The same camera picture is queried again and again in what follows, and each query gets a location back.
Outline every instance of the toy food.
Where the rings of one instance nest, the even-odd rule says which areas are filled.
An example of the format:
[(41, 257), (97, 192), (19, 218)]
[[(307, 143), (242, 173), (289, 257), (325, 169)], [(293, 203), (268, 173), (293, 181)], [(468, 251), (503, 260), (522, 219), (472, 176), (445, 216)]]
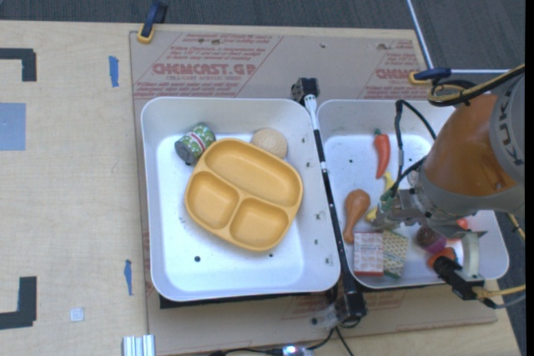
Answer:
[[(393, 178), (391, 177), (390, 171), (385, 171), (384, 175), (382, 175), (382, 178), (385, 180), (384, 191), (389, 190), (391, 186), (395, 184), (395, 181), (393, 181)], [(378, 207), (374, 207), (365, 215), (365, 221), (367, 223), (372, 223), (373, 221), (376, 220), (377, 210), (378, 210)]]
[(384, 244), (381, 232), (354, 232), (354, 267), (359, 276), (384, 275)]
[(423, 225), (417, 230), (416, 242), (429, 253), (439, 253), (446, 246), (447, 239), (430, 227)]
[(357, 188), (352, 190), (345, 199), (345, 214), (347, 222), (343, 230), (343, 240), (347, 243), (354, 243), (354, 226), (360, 218), (364, 216), (370, 206), (369, 194)]
[(287, 141), (284, 135), (273, 128), (263, 128), (256, 131), (250, 142), (256, 147), (274, 154), (277, 158), (284, 158), (287, 154)]
[(384, 230), (384, 274), (398, 279), (404, 273), (408, 238), (398, 233)]
[(196, 163), (203, 152), (215, 141), (215, 134), (204, 123), (198, 123), (174, 143), (176, 154), (186, 165)]
[(376, 179), (384, 175), (387, 165), (390, 163), (391, 145), (390, 138), (379, 129), (375, 130), (375, 140), (373, 141), (378, 153), (378, 165), (376, 167)]

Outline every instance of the soda can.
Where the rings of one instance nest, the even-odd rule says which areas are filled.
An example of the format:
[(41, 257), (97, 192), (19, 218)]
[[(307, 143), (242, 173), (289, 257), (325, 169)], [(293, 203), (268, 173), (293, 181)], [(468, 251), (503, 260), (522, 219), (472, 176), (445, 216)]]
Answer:
[(215, 141), (215, 134), (204, 123), (198, 123), (181, 139), (174, 143), (174, 149), (186, 165), (196, 163), (203, 152)]

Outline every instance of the toy chicken leg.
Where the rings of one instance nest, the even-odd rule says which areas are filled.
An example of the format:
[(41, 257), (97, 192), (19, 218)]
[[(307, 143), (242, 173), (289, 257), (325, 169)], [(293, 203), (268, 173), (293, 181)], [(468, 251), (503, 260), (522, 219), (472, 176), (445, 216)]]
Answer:
[(345, 199), (345, 215), (346, 223), (345, 229), (343, 230), (343, 240), (346, 243), (354, 243), (354, 233), (353, 229), (358, 220), (364, 216), (370, 206), (370, 196), (369, 194), (357, 188), (352, 190)]

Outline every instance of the yellow divided plate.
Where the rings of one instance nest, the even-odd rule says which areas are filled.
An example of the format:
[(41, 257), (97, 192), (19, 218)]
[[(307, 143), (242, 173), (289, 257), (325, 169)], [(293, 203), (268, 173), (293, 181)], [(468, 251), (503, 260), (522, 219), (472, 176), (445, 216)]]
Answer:
[(286, 161), (251, 143), (222, 138), (194, 167), (185, 207), (201, 227), (242, 248), (265, 251), (282, 240), (303, 185)]

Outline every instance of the red pepper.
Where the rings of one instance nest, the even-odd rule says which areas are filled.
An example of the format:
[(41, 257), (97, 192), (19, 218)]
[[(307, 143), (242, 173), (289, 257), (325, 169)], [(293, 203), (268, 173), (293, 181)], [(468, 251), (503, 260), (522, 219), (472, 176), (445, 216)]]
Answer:
[(378, 152), (378, 167), (376, 168), (376, 179), (378, 179), (384, 175), (387, 165), (390, 163), (390, 138), (387, 133), (381, 133), (379, 129), (376, 129), (373, 144)]

